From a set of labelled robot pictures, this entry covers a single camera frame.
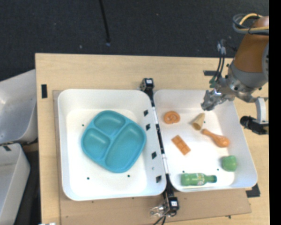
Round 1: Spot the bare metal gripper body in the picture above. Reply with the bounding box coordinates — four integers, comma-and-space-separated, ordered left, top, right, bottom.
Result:
204, 77, 251, 103

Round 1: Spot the beige ice cream cone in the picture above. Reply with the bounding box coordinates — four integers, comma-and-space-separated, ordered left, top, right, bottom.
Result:
192, 112, 206, 131

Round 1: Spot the orange chicken drumstick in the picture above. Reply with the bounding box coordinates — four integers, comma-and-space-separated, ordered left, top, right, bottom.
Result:
201, 128, 230, 148

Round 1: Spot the orange spiral pastry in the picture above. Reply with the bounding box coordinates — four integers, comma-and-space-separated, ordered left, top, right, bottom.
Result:
163, 110, 181, 125

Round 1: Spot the orange rectangular biscuit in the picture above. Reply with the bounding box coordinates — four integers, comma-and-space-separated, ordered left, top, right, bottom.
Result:
170, 135, 192, 157

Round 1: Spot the thin black and white rod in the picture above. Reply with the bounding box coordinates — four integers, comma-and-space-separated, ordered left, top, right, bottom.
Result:
146, 88, 175, 198

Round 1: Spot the white plastic tray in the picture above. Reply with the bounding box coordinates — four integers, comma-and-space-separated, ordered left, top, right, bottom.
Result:
57, 88, 168, 202
153, 89, 259, 193

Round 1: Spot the green plastic bottle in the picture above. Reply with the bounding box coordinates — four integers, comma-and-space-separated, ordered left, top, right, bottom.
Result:
180, 172, 218, 187

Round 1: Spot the blue divided plate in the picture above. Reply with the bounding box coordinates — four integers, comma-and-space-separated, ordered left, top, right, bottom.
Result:
81, 110, 148, 174

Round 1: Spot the black cylinder on white bracket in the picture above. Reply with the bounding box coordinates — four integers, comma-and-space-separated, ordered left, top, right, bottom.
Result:
239, 97, 270, 135

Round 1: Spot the black block with wires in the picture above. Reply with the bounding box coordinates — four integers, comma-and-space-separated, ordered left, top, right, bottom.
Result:
163, 195, 180, 215
140, 77, 155, 91

